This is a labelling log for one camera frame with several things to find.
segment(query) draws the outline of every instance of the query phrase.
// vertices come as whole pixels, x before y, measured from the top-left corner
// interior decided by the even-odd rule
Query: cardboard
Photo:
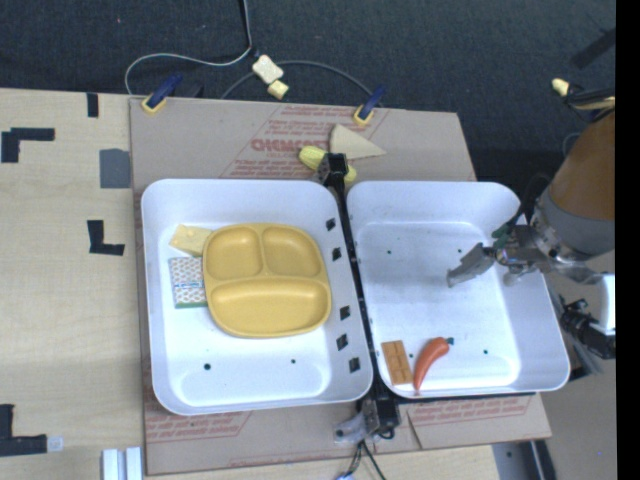
[[[169,99],[156,115],[130,100],[136,201],[139,309],[143,355],[147,474],[350,457],[333,428],[355,404],[183,417],[155,400],[151,386],[139,199],[163,178],[310,178],[297,158],[304,145],[328,150],[336,124],[384,149],[353,162],[359,180],[475,179],[455,114],[378,109],[364,129],[348,107]],[[411,452],[550,435],[539,395],[401,406],[402,424],[376,453]]]

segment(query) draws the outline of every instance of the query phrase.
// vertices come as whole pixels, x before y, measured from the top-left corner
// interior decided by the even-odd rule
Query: yellow bowl
[[[214,231],[204,245],[202,270],[211,316],[234,336],[301,334],[331,312],[320,250],[293,226],[250,223]]]

